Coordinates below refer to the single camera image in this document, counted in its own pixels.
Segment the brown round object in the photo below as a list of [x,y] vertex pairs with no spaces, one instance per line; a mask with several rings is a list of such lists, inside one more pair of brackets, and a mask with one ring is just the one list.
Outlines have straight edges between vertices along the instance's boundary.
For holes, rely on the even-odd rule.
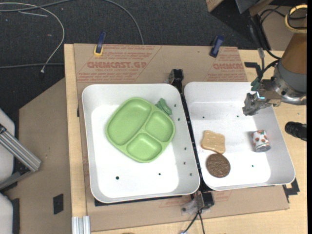
[[230,173],[230,163],[222,154],[211,154],[206,161],[208,172],[215,177],[225,177]]

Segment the black fabric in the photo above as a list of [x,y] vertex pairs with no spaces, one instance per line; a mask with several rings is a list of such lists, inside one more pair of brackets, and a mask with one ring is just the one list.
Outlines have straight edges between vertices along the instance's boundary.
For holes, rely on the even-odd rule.
[[[0,0],[42,5],[58,0]],[[224,0],[208,13],[206,0],[111,0],[126,8],[137,20],[145,44],[211,45],[223,35],[223,45],[254,49],[247,27],[248,13],[240,14],[234,0]],[[20,8],[3,5],[2,9]],[[141,44],[131,18],[120,8],[98,0],[77,0],[47,7],[65,28],[64,43],[96,43],[102,30],[106,43]],[[57,20],[48,15],[0,14],[0,66],[46,62],[61,40]],[[64,62],[63,47],[50,62]],[[0,70],[0,108],[9,117],[64,77],[62,66]]]

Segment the white cable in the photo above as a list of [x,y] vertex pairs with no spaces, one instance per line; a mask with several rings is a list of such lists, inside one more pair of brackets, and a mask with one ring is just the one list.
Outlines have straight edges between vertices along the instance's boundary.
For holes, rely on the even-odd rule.
[[[36,5],[33,5],[33,4],[27,4],[27,3],[21,3],[21,2],[0,2],[0,4],[19,4],[19,5],[25,5],[25,6],[31,6],[31,7],[37,7]],[[51,14],[53,17],[56,18],[56,20],[59,22],[59,24],[61,25],[62,27],[62,31],[63,31],[63,36],[62,36],[62,40],[60,41],[60,43],[58,44],[58,46],[56,47],[56,49],[53,51],[53,53],[50,55],[50,57],[48,58],[48,60],[45,62],[45,64],[47,64],[50,59],[52,58],[52,56],[56,53],[56,51],[61,47],[61,45],[63,44],[64,42],[64,39],[65,39],[65,29],[64,29],[64,26],[63,24],[61,23],[61,21],[59,20],[59,18],[53,14],[51,11],[47,10],[47,9],[44,9],[44,8],[40,8],[41,10],[44,10],[46,12],[48,12],[49,14]],[[22,12],[22,11],[18,11],[22,14],[28,14],[28,15],[34,15],[34,16],[39,16],[39,14],[33,14],[33,13],[25,13],[25,12]],[[41,69],[41,72],[44,73],[44,69],[45,69],[45,66],[43,66],[43,68]]]

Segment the tin can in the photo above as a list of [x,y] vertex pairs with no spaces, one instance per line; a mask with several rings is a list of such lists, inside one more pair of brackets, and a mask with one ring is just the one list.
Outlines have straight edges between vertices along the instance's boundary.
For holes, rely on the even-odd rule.
[[265,152],[271,148],[268,136],[264,130],[258,130],[251,134],[255,152]]

